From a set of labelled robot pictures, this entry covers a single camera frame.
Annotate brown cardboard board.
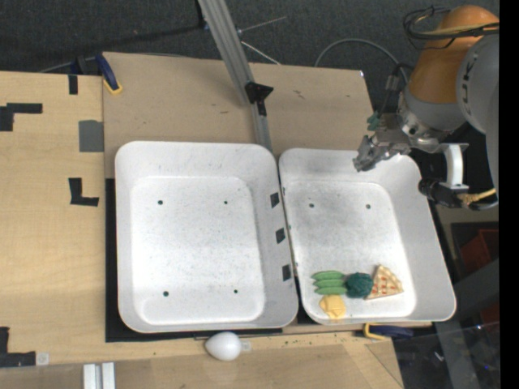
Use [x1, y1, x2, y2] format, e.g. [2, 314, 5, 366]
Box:
[101, 51, 433, 336]

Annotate yellow toy food piece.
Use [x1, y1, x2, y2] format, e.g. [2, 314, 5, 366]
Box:
[319, 294, 348, 321]

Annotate white egg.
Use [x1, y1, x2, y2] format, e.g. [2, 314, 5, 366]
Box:
[204, 331, 243, 361]

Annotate pizza slice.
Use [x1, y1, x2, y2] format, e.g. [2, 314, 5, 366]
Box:
[364, 264, 405, 301]

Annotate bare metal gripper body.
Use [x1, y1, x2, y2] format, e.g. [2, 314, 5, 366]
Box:
[371, 110, 449, 157]

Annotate white plastic tray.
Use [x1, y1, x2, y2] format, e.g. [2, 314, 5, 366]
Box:
[114, 140, 300, 334]
[278, 147, 457, 326]

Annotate dark green broccoli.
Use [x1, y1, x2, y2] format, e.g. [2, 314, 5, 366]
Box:
[344, 271, 375, 300]

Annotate black cylinder on white bracket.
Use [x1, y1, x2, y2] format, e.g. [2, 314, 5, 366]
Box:
[418, 143, 471, 208]

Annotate green pea pods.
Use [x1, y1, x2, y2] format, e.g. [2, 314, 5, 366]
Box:
[310, 270, 349, 297]

